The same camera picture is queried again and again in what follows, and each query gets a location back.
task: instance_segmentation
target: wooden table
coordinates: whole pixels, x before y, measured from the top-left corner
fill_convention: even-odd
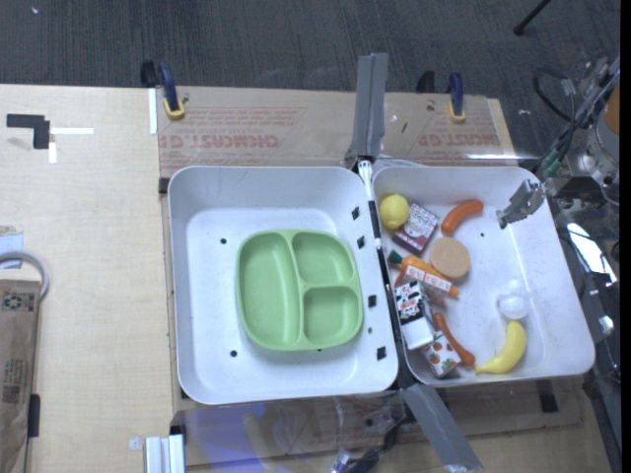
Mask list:
[[[235,100],[244,93],[263,95],[215,90],[210,93]],[[31,130],[0,128],[0,224],[23,229],[25,249],[41,257],[51,276],[35,364],[41,415],[39,437],[30,443],[33,473],[140,472],[139,440],[169,433],[177,394],[151,93],[0,86],[3,117],[41,114],[61,129],[52,164],[48,151],[33,149]],[[490,105],[501,115],[496,101]],[[347,112],[337,112],[346,125],[352,122]],[[506,142],[503,117],[496,127]],[[67,134],[77,128],[94,133]],[[3,272],[34,276],[29,268]],[[591,405],[585,397],[580,404],[577,426],[476,438],[472,446],[487,471],[606,471]],[[329,462],[321,457],[311,464]],[[292,458],[270,464],[302,471]],[[442,471],[427,443],[396,447],[376,471],[418,471],[419,464]]]

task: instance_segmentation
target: brown paper bag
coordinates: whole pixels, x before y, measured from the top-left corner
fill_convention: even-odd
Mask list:
[[[39,282],[0,277],[0,473],[26,468]]]

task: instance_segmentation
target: orange bottle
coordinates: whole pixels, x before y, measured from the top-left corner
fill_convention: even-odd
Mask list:
[[[460,293],[460,291],[456,288],[456,286],[451,284],[451,282],[449,281],[449,279],[447,277],[445,277],[445,275],[443,275],[441,272],[439,272],[431,264],[426,263],[425,261],[423,261],[420,257],[416,257],[416,256],[413,256],[413,255],[402,257],[395,250],[391,250],[390,254],[387,257],[387,262],[400,265],[401,273],[405,273],[405,270],[407,269],[408,266],[413,266],[414,268],[418,268],[419,270],[427,272],[430,275],[434,275],[434,276],[438,277],[439,279],[442,279],[445,282],[450,283],[449,294],[450,294],[450,296],[452,296],[454,298],[457,295],[459,295],[459,293]]]

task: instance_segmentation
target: green plate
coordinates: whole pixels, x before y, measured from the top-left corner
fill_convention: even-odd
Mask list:
[[[353,254],[325,232],[272,230],[246,238],[237,255],[237,303],[247,336],[280,351],[346,343],[363,320]]]

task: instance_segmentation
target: blue clamp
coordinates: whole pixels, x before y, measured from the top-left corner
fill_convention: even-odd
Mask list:
[[[162,104],[167,112],[167,116],[169,119],[182,119],[184,117],[184,106],[177,97],[174,76],[171,73],[169,63],[162,61],[160,65],[158,65],[158,71],[160,72],[162,84],[165,89],[165,97],[162,99]]]
[[[447,105],[447,114],[453,122],[464,122],[464,89],[462,77],[458,73],[450,74],[450,94],[452,99]]]

